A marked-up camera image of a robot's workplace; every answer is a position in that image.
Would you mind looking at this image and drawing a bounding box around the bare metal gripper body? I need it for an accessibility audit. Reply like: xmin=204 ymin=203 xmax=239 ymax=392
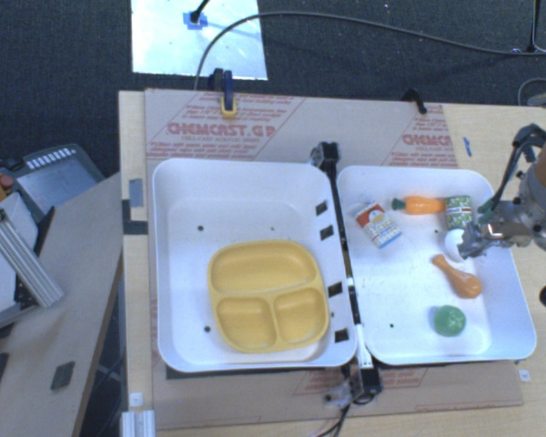
xmin=476 ymin=199 xmax=541 ymax=249

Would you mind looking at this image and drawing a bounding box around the white egg-shaped cup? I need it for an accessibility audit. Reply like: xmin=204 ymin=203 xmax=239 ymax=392
xmin=443 ymin=228 xmax=467 ymax=264

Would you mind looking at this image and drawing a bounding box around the orange chicken drumstick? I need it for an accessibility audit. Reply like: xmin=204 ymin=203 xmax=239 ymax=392
xmin=431 ymin=253 xmax=484 ymax=300

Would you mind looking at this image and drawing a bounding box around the green and white can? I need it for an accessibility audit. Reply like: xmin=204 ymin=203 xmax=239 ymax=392
xmin=443 ymin=195 xmax=475 ymax=229

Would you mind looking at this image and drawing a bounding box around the orange carrot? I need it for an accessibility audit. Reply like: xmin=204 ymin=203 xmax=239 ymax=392
xmin=390 ymin=195 xmax=447 ymax=217

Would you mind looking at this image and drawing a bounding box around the white plastic tray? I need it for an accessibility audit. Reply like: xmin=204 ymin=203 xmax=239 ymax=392
xmin=151 ymin=157 xmax=359 ymax=374
xmin=336 ymin=165 xmax=539 ymax=367

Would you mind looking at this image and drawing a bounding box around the green round ball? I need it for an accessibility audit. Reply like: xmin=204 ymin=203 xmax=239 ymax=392
xmin=432 ymin=304 xmax=468 ymax=338

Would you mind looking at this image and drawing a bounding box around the red and white carton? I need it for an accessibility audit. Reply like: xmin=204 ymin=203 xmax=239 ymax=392
xmin=354 ymin=200 xmax=403 ymax=249

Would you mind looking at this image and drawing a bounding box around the thin black and white rod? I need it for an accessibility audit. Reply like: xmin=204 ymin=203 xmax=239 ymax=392
xmin=325 ymin=161 xmax=372 ymax=369

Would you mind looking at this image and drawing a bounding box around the yellow divided plate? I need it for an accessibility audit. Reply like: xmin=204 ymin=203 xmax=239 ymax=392
xmin=207 ymin=239 xmax=331 ymax=355

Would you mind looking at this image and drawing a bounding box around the brown cardboard board red print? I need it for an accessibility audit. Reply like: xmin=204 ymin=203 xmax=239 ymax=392
xmin=143 ymin=87 xmax=525 ymax=432

